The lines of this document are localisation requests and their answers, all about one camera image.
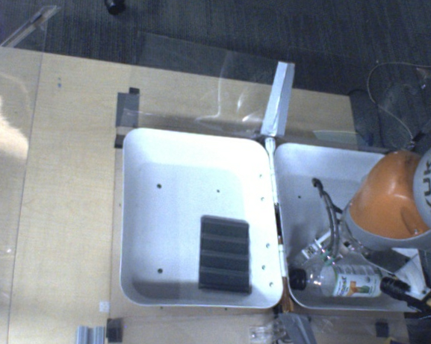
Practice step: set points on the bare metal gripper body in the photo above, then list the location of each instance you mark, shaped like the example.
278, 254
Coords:
313, 249

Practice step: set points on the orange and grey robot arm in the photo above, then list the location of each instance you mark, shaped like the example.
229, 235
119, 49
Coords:
389, 197

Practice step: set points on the white plastic tray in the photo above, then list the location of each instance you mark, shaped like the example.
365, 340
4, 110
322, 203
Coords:
183, 202
302, 212

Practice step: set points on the clear plastic bottle black cap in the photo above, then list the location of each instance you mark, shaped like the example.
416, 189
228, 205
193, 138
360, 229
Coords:
344, 281

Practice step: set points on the dark grey ribbed block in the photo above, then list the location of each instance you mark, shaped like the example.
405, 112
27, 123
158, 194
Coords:
224, 254

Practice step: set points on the black cylinder on white bracket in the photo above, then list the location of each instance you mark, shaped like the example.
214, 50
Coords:
394, 286

